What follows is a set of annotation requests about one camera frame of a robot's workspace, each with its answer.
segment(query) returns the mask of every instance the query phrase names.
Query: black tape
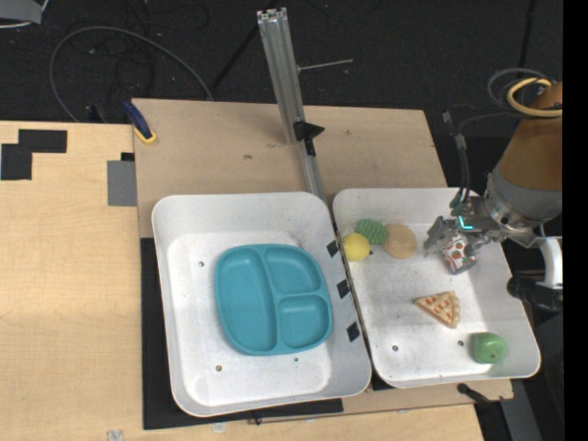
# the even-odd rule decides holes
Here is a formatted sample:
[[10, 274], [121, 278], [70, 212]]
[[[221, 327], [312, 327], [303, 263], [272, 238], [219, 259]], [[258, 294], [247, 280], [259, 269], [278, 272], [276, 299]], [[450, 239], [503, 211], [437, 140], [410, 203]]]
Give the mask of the black tape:
[[329, 251], [329, 255], [333, 258], [337, 252], [339, 251], [339, 247], [337, 246], [337, 241], [333, 240], [331, 243], [327, 245], [327, 250]]
[[18, 143], [2, 144], [0, 180], [31, 180], [33, 153], [65, 153], [67, 130], [18, 130]]
[[18, 130], [18, 144], [33, 153], [66, 153], [67, 130]]
[[2, 144], [0, 180], [29, 180], [32, 178], [33, 154], [17, 143]]
[[354, 341], [359, 335], [359, 326], [357, 325], [357, 322], [353, 322], [347, 327], [347, 336], [349, 337], [350, 342]]
[[350, 289], [349, 289], [349, 286], [347, 285], [346, 279], [344, 279], [339, 284], [337, 284], [337, 290], [339, 291], [339, 297], [341, 299], [344, 298], [347, 294], [349, 294]]

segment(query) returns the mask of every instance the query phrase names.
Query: toy food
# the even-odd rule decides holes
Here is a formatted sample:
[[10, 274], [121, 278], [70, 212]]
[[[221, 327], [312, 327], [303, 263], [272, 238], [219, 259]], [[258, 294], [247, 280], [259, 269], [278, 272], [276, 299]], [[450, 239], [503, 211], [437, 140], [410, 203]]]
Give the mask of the toy food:
[[504, 357], [506, 344], [501, 336], [484, 332], [474, 336], [474, 357], [479, 363], [493, 364]]
[[449, 328], [456, 328], [461, 318], [459, 298], [455, 291], [441, 292], [417, 299], [415, 304]]
[[414, 232], [402, 224], [388, 224], [388, 239], [382, 244], [386, 252], [394, 258], [410, 258], [416, 252], [416, 236]]
[[361, 261], [369, 255], [369, 241], [361, 233], [349, 233], [343, 238], [345, 256], [349, 261]]
[[370, 243], [382, 245], [388, 239], [388, 229], [377, 220], [362, 219], [356, 227], [356, 232], [361, 233]]
[[476, 258], [466, 254], [467, 244], [465, 237], [458, 236], [441, 249], [441, 256], [454, 275], [476, 264]]

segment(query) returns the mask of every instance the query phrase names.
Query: white tray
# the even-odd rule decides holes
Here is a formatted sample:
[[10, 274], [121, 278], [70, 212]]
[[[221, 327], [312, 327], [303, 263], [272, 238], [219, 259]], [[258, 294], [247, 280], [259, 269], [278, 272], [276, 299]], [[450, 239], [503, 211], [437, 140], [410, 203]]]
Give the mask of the white tray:
[[[434, 254], [424, 257], [427, 230], [438, 216], [447, 216], [455, 188], [347, 189], [334, 199], [334, 217], [341, 236], [361, 219], [402, 223], [418, 239], [416, 254], [400, 260], [372, 245], [372, 255], [349, 263], [357, 305], [379, 376], [394, 387], [407, 388], [475, 379], [525, 378], [535, 374], [540, 353], [522, 302], [506, 290], [510, 270], [498, 243], [484, 245], [478, 263], [459, 274], [449, 273]], [[457, 329], [426, 315], [414, 300], [455, 290], [461, 306]], [[499, 334], [506, 342], [504, 358], [494, 364], [472, 357], [472, 335]]]
[[[187, 413], [212, 416], [287, 403], [356, 395], [371, 379], [358, 317], [345, 280], [326, 206], [309, 193], [171, 196], [153, 209], [172, 392]], [[321, 345], [299, 353], [248, 356], [231, 346], [214, 295], [216, 261], [226, 250], [255, 243], [296, 245], [324, 275], [333, 329]]]

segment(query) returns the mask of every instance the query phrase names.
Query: black bracket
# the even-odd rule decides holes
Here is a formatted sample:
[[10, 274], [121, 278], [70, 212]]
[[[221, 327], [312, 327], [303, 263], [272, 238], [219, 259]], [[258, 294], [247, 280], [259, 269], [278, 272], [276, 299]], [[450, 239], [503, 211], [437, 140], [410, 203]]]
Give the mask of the black bracket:
[[321, 134], [324, 128], [315, 124], [310, 124], [306, 121], [296, 121], [294, 123], [294, 135], [296, 135], [297, 141], [304, 141], [306, 146], [306, 153], [313, 157], [316, 157], [316, 151], [314, 150], [314, 143], [312, 139]]

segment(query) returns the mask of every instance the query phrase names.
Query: black floor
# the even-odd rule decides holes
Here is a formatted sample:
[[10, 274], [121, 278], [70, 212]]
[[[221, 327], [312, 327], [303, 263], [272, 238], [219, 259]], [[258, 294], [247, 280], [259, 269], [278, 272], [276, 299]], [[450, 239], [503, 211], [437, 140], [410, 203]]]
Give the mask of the black floor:
[[[563, 0], [51, 0], [40, 25], [0, 28], [0, 119], [124, 121], [120, 104], [133, 96], [208, 99], [162, 48], [196, 71], [214, 100], [274, 103], [255, 31], [257, 10], [269, 6], [288, 9], [298, 65], [353, 59], [302, 71], [305, 105], [423, 110], [453, 187], [460, 179], [455, 127], [444, 111], [454, 126], [489, 112], [486, 85], [502, 69], [562, 79]], [[64, 40], [94, 26], [122, 28], [160, 48], [96, 29]], [[494, 118], [464, 130], [474, 191], [483, 193], [514, 128], [511, 119]], [[549, 233], [561, 229], [561, 216], [548, 224]], [[505, 252], [514, 270], [542, 267], [537, 254], [512, 245]], [[542, 370], [526, 381], [537, 419], [549, 420], [544, 441], [563, 439], [563, 416], [552, 416], [562, 413], [552, 388], [563, 384], [553, 380]]]

